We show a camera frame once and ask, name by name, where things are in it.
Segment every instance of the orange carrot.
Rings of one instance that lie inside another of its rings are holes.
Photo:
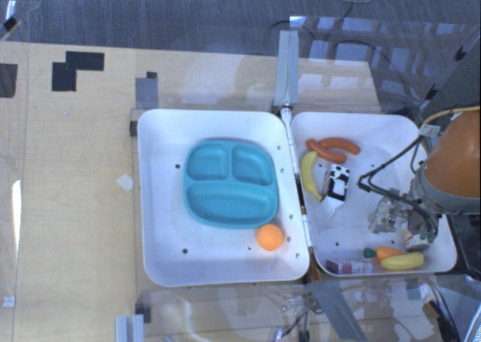
[[[382,261],[383,259],[386,259],[390,256],[395,256],[395,255],[404,255],[400,250],[393,249],[392,247],[387,247],[387,246],[380,246],[377,247],[376,250],[372,250],[368,247],[364,249],[363,255],[365,258],[371,258],[375,256],[378,261]]]

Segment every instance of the red sausage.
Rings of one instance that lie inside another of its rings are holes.
[[[347,156],[343,153],[335,153],[321,146],[314,139],[308,139],[306,146],[310,151],[316,151],[319,158],[323,158],[333,163],[342,164],[347,160]]]
[[[353,155],[358,155],[361,152],[361,148],[357,144],[354,144],[352,141],[348,141],[347,139],[342,138],[326,138],[319,141],[324,148],[328,150],[331,148],[341,148],[342,150],[347,151]]]

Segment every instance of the orange ball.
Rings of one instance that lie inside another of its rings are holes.
[[[257,232],[257,243],[264,250],[274,251],[284,242],[283,231],[276,225],[268,223]]]

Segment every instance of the blue divided plate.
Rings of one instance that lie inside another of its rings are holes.
[[[230,229],[259,227],[277,212],[274,163],[251,144],[202,142],[187,156],[183,196],[199,222]]]

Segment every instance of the yellow banana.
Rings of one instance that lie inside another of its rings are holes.
[[[381,261],[381,266],[393,271],[410,270],[418,268],[424,263],[424,256],[419,252],[404,255],[389,256]]]
[[[317,152],[310,151],[301,160],[301,178],[304,190],[313,194],[318,201],[322,200],[322,196],[317,192],[316,183],[313,178],[313,167],[317,160]]]

